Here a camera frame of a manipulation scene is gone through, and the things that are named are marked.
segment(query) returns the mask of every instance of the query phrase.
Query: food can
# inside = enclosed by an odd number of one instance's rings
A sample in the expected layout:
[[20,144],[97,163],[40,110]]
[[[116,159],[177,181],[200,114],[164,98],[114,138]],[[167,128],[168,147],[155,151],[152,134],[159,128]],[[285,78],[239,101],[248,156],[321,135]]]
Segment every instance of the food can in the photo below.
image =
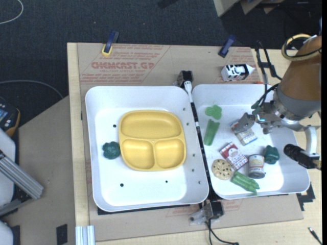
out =
[[265,176],[264,171],[265,157],[260,154],[249,156],[249,177],[253,179],[261,179]]

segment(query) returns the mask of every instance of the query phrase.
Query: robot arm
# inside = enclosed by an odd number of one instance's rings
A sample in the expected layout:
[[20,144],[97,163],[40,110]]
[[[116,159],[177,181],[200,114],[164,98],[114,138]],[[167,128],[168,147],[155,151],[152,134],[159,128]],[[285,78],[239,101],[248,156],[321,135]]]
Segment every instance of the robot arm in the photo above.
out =
[[[295,56],[288,56],[287,46],[295,39],[307,39]],[[261,99],[273,92],[273,100],[252,108],[252,114],[245,113],[239,120],[235,132],[239,133],[251,128],[254,123],[260,124],[264,134],[272,132],[274,128],[287,127],[294,131],[304,131],[307,137],[307,147],[303,149],[290,146],[285,147],[284,153],[306,168],[321,169],[318,163],[319,155],[315,153],[317,147],[315,126],[303,126],[300,121],[311,117],[314,113],[321,114],[321,45],[322,36],[297,35],[288,39],[282,55],[291,60],[284,77],[279,84],[268,89]]]

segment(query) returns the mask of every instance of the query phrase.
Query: table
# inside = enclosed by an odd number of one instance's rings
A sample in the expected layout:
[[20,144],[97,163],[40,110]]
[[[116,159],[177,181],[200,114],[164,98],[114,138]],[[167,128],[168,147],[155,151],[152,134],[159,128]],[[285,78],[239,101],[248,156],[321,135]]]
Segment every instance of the table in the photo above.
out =
[[[205,46],[194,48],[198,52],[207,50]],[[69,102],[71,111],[72,157],[74,174],[75,221],[76,226],[88,226],[90,218],[88,213],[88,197],[86,183],[86,168],[84,161],[83,125],[81,120],[81,96],[79,84],[78,44],[67,44]],[[279,76],[283,76],[289,61],[281,56],[280,50],[268,50],[271,62],[275,65]],[[269,78],[271,84],[278,82],[276,78]],[[321,121],[317,115],[306,123],[319,125]],[[321,129],[318,134],[318,153],[321,154]],[[305,149],[304,134],[296,133],[299,146]],[[315,200],[305,203],[304,219],[292,222],[271,223],[264,225],[241,226],[216,230],[217,235],[228,241],[238,241],[242,245],[250,244],[315,244],[318,243],[310,234],[308,227],[322,237],[322,184],[321,172],[309,171]],[[102,241],[97,244],[208,244],[208,230],[192,231],[177,234],[154,235],[140,238]]]

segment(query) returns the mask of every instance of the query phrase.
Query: cardboard sheet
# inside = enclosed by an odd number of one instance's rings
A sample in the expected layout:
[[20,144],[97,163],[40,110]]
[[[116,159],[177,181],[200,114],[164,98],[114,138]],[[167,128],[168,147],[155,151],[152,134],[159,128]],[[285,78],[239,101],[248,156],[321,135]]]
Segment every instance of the cardboard sheet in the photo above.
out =
[[[172,85],[181,70],[193,72],[193,86],[220,84],[220,71],[229,64],[248,64],[255,61],[248,47],[231,47],[226,58],[218,55],[218,46],[173,46],[114,44],[112,55],[101,54],[103,44],[78,43],[80,90],[90,224],[96,229],[96,241],[115,240],[158,234],[179,233],[206,229],[205,225],[190,225],[189,217],[199,205],[174,208],[98,214],[92,196],[92,177],[85,94],[98,85]],[[233,84],[257,83],[255,70],[243,81]],[[225,215],[214,222],[213,228],[226,228],[302,219],[295,194],[272,197],[222,200]]]

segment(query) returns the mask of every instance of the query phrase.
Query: small box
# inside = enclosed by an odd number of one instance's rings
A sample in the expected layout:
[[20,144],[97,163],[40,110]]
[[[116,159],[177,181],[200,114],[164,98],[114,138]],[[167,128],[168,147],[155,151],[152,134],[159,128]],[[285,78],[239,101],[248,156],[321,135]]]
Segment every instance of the small box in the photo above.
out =
[[[231,130],[234,131],[235,127],[239,124],[238,121],[233,122],[230,127]],[[241,144],[243,146],[249,144],[250,142],[253,142],[255,140],[257,140],[257,136],[254,134],[253,130],[250,128],[244,132],[240,132],[240,133],[235,133],[236,137],[238,138],[238,140],[240,140]]]
[[246,156],[240,153],[239,149],[233,142],[230,142],[219,152],[231,164],[234,170],[240,169],[248,162]]
[[247,78],[255,68],[247,64],[226,65],[221,70],[221,76],[225,82],[240,81]]

